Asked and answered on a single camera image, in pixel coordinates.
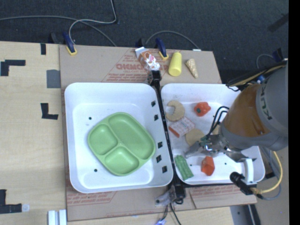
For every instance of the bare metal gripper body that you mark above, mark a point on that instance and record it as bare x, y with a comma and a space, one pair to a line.
218, 144

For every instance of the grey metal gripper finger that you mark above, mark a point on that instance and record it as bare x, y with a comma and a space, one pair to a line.
209, 153
193, 150

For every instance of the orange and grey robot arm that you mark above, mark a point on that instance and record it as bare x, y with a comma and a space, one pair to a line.
248, 116

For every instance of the tan round biscuit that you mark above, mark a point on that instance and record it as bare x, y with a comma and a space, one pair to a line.
193, 136

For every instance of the green toy vegetable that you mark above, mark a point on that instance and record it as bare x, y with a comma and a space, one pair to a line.
184, 167

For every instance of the orange and white packet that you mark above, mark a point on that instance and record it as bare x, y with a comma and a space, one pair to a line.
181, 127

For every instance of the orange bell pepper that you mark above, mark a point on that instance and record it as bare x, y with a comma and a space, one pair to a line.
202, 108

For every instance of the tan bitten biscuit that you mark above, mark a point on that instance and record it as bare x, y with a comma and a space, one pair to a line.
179, 112

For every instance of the white plastic tray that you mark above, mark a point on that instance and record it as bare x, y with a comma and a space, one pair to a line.
206, 92
82, 135

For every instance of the green divided plate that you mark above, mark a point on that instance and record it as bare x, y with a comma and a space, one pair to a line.
122, 143

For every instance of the beige ice cream cone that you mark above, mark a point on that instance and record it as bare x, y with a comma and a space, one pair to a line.
192, 67

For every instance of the yellow bottle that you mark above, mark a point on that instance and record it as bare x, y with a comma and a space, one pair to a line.
175, 65

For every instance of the orange and white carton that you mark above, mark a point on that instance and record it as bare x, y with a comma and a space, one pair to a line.
147, 60

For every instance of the brown cardboard board red print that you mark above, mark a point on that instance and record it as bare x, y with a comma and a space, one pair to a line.
98, 62

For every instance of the black cylinder on white bracket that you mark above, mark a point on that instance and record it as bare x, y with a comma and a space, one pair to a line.
248, 172

